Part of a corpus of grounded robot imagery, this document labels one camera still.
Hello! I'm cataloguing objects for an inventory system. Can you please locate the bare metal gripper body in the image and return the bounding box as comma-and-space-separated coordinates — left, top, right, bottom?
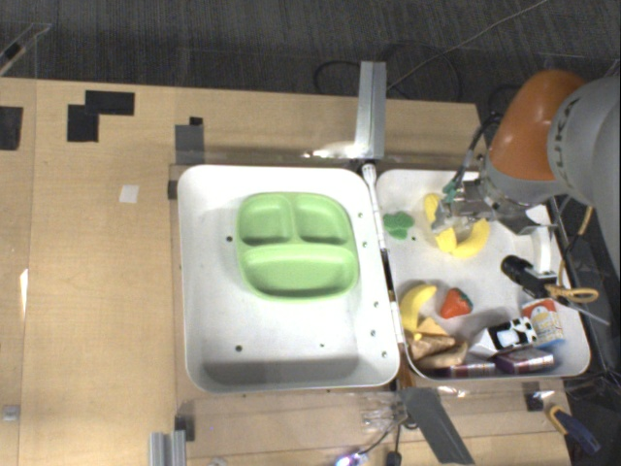
452, 179, 542, 237

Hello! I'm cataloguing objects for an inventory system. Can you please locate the yellow banana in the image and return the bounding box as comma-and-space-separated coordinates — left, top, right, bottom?
422, 191, 492, 261
398, 283, 439, 335

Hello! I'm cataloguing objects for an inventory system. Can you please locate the green broccoli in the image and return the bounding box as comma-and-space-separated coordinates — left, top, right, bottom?
381, 211, 415, 241

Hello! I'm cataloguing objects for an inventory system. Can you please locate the white plastic tray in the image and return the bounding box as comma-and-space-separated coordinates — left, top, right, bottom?
176, 163, 402, 395
376, 168, 593, 383

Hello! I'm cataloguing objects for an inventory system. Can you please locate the red strawberry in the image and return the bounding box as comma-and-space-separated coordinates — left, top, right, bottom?
440, 287, 474, 320

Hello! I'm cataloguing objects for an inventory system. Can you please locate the yellow pizza slice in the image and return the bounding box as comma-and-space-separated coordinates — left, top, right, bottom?
415, 315, 450, 340

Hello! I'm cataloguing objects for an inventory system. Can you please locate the black and white carton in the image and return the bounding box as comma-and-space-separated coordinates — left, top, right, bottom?
485, 315, 538, 350

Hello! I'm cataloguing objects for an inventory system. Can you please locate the brown bread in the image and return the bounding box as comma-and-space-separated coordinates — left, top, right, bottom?
409, 333, 470, 371

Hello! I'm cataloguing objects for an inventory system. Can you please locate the green divided plate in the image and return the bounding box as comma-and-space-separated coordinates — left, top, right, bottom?
235, 191, 361, 303

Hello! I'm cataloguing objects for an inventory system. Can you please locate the dark red packet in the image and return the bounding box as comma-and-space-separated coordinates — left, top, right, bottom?
435, 361, 498, 380

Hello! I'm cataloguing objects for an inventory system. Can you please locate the purple packet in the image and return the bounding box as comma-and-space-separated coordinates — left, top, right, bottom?
494, 348, 556, 376

